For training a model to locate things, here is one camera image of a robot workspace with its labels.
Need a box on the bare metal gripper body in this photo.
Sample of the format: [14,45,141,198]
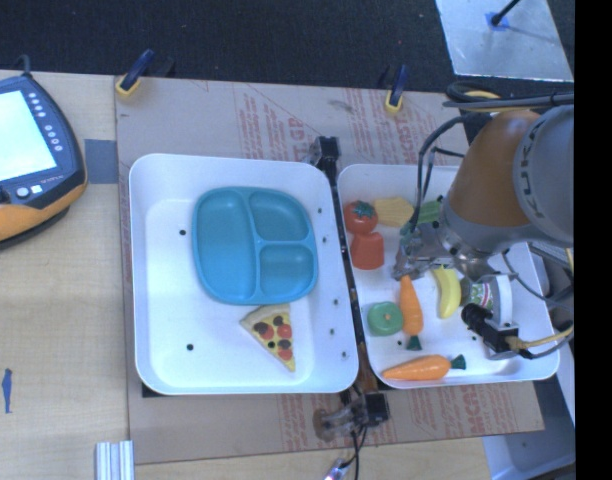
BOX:
[391,220,493,281]

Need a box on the yellow banana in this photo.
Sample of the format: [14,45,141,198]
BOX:
[430,264,463,320]

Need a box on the yellow ridged toy food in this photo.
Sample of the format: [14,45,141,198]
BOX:
[373,196,416,229]

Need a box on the red-orange cup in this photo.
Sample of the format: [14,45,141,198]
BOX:
[349,230,386,272]

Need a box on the orange carrot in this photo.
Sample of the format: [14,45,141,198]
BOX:
[398,274,425,352]
[381,353,468,383]

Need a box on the red tomato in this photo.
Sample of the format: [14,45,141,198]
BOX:
[342,199,380,236]

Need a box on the green doughnut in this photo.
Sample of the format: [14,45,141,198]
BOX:
[366,300,405,338]

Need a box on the small white printed can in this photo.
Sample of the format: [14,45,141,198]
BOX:
[459,276,503,315]

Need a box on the thin black rod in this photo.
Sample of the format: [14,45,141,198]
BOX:
[323,157,373,395]

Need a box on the white plastic tray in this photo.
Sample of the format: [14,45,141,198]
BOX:
[128,153,360,396]
[336,163,561,391]

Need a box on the yellow pizza slice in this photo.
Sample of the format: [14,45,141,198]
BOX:
[239,303,298,374]

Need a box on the blue divided plate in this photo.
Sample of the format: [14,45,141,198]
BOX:
[191,186,320,306]

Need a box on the brown cardboard board red print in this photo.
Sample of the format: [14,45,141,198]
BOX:
[114,75,546,465]

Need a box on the black cylinder on white bracket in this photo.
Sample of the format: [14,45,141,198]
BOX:
[460,273,523,361]

